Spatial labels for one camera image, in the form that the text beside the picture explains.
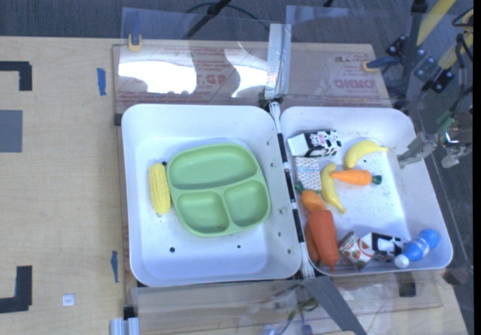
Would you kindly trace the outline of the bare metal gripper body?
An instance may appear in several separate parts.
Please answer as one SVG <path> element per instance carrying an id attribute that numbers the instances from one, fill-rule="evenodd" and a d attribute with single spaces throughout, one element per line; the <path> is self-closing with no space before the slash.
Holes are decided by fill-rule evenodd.
<path id="1" fill-rule="evenodd" d="M 449 130 L 451 143 L 473 143 L 473 117 L 468 112 L 458 113 L 453 119 Z"/>

